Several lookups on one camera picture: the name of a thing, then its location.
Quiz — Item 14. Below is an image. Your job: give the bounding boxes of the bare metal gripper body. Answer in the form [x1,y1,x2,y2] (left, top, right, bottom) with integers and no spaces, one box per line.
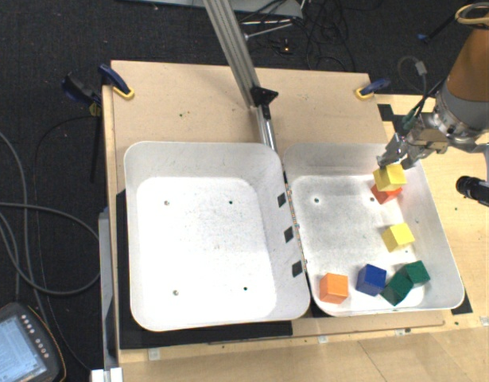
[402,111,489,155]

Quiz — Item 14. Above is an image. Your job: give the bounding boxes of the yellow cube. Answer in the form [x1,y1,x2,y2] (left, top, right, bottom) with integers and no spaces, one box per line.
[372,163,408,193]
[381,223,416,253]

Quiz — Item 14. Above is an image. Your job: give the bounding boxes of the red cube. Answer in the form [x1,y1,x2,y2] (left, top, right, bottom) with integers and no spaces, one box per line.
[370,183,404,205]

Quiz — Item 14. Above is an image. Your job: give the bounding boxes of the white plastic tray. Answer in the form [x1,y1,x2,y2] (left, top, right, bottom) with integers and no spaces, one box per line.
[282,142,466,318]
[123,140,312,333]

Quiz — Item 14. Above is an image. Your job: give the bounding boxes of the green cube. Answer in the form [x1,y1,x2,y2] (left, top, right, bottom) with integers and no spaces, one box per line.
[379,271,414,307]
[398,259,432,286]

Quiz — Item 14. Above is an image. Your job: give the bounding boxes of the blue cube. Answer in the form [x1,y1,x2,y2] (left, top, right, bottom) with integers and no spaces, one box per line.
[355,263,388,298]

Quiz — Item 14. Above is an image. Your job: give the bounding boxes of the orange cube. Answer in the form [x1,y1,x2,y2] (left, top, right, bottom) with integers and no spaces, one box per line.
[318,272,350,306]

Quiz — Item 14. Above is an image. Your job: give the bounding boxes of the pale wood board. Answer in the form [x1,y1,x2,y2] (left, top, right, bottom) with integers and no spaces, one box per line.
[110,60,447,352]

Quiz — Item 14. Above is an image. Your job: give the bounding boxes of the black cylinder on white bracket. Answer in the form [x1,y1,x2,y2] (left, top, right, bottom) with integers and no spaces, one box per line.
[456,142,489,208]

